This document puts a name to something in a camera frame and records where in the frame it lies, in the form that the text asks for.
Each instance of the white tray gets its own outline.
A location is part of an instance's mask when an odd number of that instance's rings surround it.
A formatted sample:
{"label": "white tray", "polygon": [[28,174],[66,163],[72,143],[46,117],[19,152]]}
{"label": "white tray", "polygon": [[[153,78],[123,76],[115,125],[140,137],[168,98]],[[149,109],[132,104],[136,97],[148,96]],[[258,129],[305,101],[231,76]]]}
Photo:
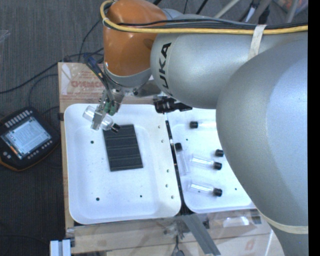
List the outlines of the white tray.
{"label": "white tray", "polygon": [[134,125],[143,168],[110,171],[103,131],[82,117],[87,106],[73,104],[64,112],[72,218],[96,224],[175,216],[181,199],[165,116],[153,105],[123,104],[112,119]]}
{"label": "white tray", "polygon": [[[193,153],[196,153],[206,159],[222,163],[221,170],[189,165],[190,172],[180,177],[184,201],[188,208],[199,214],[255,209],[256,207],[239,183],[226,157],[215,156],[216,149],[222,149],[217,129],[191,129],[189,126],[190,121],[211,119],[215,122],[216,110],[199,108],[183,112],[176,110],[168,113],[167,119],[173,143],[181,143],[187,161]],[[222,196],[209,196],[187,191],[187,184],[191,180],[222,189]]]}

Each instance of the duct tape strip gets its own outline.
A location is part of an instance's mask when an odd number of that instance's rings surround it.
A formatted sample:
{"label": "duct tape strip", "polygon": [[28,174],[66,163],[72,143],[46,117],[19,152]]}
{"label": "duct tape strip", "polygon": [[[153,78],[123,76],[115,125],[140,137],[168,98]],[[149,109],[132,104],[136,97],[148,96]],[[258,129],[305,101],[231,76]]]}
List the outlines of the duct tape strip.
{"label": "duct tape strip", "polygon": [[291,233],[291,234],[297,234],[297,235],[307,235],[309,234],[309,226],[289,226],[289,225],[283,225],[280,224],[267,216],[263,215],[261,211],[259,211],[260,215],[272,226],[277,228],[278,230]]}
{"label": "duct tape strip", "polygon": [[261,38],[267,25],[257,25],[254,29],[251,46],[249,50],[248,60],[257,56],[259,53]]}

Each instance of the yellow cable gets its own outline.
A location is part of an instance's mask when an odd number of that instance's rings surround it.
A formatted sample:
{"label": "yellow cable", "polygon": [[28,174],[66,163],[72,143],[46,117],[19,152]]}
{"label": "yellow cable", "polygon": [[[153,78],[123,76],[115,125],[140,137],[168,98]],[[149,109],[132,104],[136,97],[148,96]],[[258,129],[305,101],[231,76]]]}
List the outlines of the yellow cable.
{"label": "yellow cable", "polygon": [[[105,23],[110,27],[120,30],[123,32],[131,33],[157,33],[157,34],[179,34],[179,33],[190,33],[190,34],[233,34],[233,35],[253,35],[254,29],[229,29],[229,28],[142,28],[142,27],[127,27],[120,26],[110,21],[104,12],[104,7],[107,4],[114,3],[113,0],[107,0],[100,6],[100,14]],[[277,28],[277,29],[265,29],[264,35],[277,35],[286,33],[296,33],[308,31],[308,25],[294,26],[288,28]]]}

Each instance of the dark floor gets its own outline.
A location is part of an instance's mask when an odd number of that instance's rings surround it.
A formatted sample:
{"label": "dark floor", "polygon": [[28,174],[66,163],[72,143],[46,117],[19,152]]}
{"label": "dark floor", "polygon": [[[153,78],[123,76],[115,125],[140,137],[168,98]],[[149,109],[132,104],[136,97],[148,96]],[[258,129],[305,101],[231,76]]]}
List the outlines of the dark floor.
{"label": "dark floor", "polygon": [[[2,67],[0,62],[0,118],[33,106],[60,130],[55,64],[65,56],[79,53],[86,34],[100,19],[102,2],[0,0],[0,30],[10,33],[3,44]],[[162,0],[158,6],[195,14],[202,2]],[[228,2],[210,0],[200,14],[213,17]],[[239,1],[222,18],[238,21],[250,3],[251,0]],[[269,8],[267,24],[283,24],[284,10],[275,2]],[[297,14],[293,21],[307,22],[308,9]],[[102,24],[99,23],[86,38],[83,52],[94,52],[101,47]],[[78,56],[71,61],[77,62]],[[29,81],[42,71],[45,72]],[[0,166],[0,256],[45,256],[49,253],[49,242],[64,237],[61,147],[22,172]]]}

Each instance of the transparent bottle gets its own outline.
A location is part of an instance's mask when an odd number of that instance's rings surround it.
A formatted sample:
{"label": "transparent bottle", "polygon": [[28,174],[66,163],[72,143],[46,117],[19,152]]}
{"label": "transparent bottle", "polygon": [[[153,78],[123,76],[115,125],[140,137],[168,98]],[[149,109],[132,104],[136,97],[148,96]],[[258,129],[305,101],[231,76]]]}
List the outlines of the transparent bottle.
{"label": "transparent bottle", "polygon": [[190,167],[187,161],[187,157],[185,155],[185,151],[183,151],[182,145],[179,142],[174,144],[174,147],[179,174],[180,176],[185,176],[187,173],[190,172]]}
{"label": "transparent bottle", "polygon": [[216,161],[209,159],[209,158],[202,157],[197,154],[192,154],[191,159],[190,159],[190,163],[192,165],[197,165],[197,166],[201,166],[201,167],[205,167],[205,168],[211,168],[214,170],[221,170],[221,168],[222,168],[222,163],[216,162]]}
{"label": "transparent bottle", "polygon": [[213,119],[200,119],[197,121],[191,121],[189,126],[191,129],[201,129],[201,130],[217,129],[217,123]]}
{"label": "transparent bottle", "polygon": [[[92,122],[92,120],[94,119],[95,111],[96,109],[93,106],[89,105],[83,112],[82,117]],[[112,118],[109,115],[105,115],[105,117],[103,118],[100,124],[100,127],[101,129],[107,131],[112,128],[113,124],[114,124],[114,121],[112,120]]]}
{"label": "transparent bottle", "polygon": [[214,187],[211,184],[192,180],[188,183],[187,191],[214,197],[221,197],[223,192],[222,189]]}

